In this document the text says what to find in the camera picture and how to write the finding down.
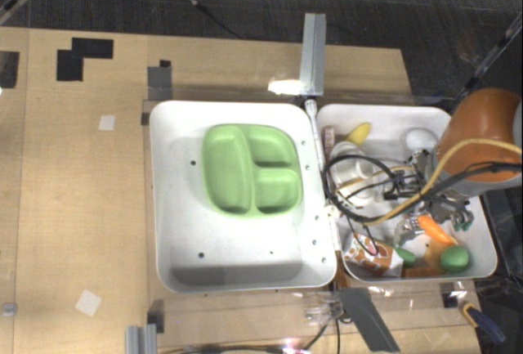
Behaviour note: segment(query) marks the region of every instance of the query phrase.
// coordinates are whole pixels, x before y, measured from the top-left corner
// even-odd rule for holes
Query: wooden table
[[[84,60],[81,83],[57,82],[56,51],[70,49],[72,37],[111,38],[114,58]],[[2,50],[20,53],[20,74],[16,88],[0,96],[0,302],[18,304],[14,320],[0,317],[0,353],[123,353],[124,330],[145,324],[157,280],[148,273],[145,219],[147,67],[170,60],[175,91],[231,85],[265,91],[271,79],[297,78],[301,46],[0,28]],[[400,51],[365,47],[327,47],[325,87],[410,92]],[[99,130],[102,115],[115,116],[113,131]],[[477,302],[471,283],[463,285],[467,299]],[[94,316],[75,308],[85,289],[101,298]],[[456,309],[443,308],[437,285],[375,290],[403,352],[479,352],[474,330]],[[266,341],[272,329],[303,317],[295,304],[286,316],[266,310],[271,324],[256,322],[244,296],[235,299],[235,314],[221,316],[225,299],[199,298],[196,304],[171,298],[177,300],[171,312],[184,326],[177,335],[195,343],[213,342],[239,324]],[[278,304],[271,300],[269,306]],[[213,304],[212,319],[194,308]],[[304,322],[297,327],[304,334],[289,337],[316,331]],[[344,352],[367,352],[353,325],[342,331]],[[332,333],[315,352],[335,352]],[[166,334],[159,342],[182,343]]]

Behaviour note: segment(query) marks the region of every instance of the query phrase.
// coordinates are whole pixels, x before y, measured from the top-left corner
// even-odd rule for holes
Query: green vegetable
[[[394,250],[400,257],[403,258],[403,264],[405,265],[405,267],[411,267],[414,265],[414,262],[416,261],[416,256],[413,253],[407,251],[406,249],[397,247],[395,247]]]
[[[459,245],[449,246],[441,253],[441,268],[447,272],[460,272],[467,268],[469,262],[468,251]]]

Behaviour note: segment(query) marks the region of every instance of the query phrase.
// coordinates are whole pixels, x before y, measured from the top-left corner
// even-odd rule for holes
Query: green plate
[[[205,194],[219,213],[281,214],[302,201],[302,175],[287,133],[256,124],[222,124],[203,138]]]

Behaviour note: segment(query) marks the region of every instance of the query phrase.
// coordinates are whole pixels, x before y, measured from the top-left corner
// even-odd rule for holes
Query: white sink
[[[286,132],[302,175],[302,200],[287,213],[224,215],[203,188],[205,133],[221,124]],[[180,293],[320,287],[336,258],[311,125],[294,105],[166,101],[150,116],[157,268]]]

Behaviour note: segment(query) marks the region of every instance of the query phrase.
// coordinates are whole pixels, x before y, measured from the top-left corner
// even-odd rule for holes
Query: clear acrylic panel
[[[0,3],[0,352],[11,353],[31,0]]]

